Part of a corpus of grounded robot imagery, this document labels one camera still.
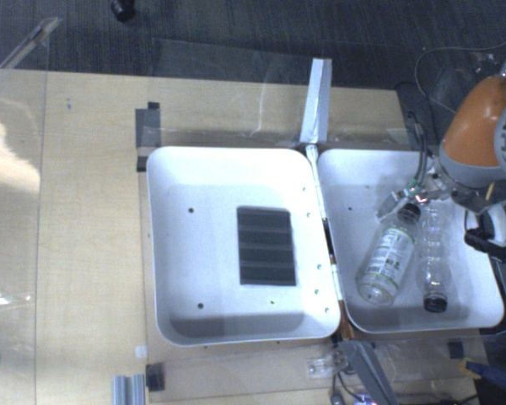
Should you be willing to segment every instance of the water bottle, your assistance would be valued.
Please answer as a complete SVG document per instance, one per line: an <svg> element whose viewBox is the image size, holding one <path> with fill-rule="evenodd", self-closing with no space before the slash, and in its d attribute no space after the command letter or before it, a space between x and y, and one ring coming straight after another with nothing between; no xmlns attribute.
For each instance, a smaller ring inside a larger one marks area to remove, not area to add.
<svg viewBox="0 0 506 405"><path fill-rule="evenodd" d="M423 207L422 238L418 249L416 280L423 293L423 308L442 313L448 308L448 292L452 274L446 254L449 241L444 229L447 217L440 201Z"/></svg>
<svg viewBox="0 0 506 405"><path fill-rule="evenodd" d="M420 207L408 202L386 219L373 255L358 280L358 292L368 303L389 306L394 302L414 251L420 213Z"/></svg>

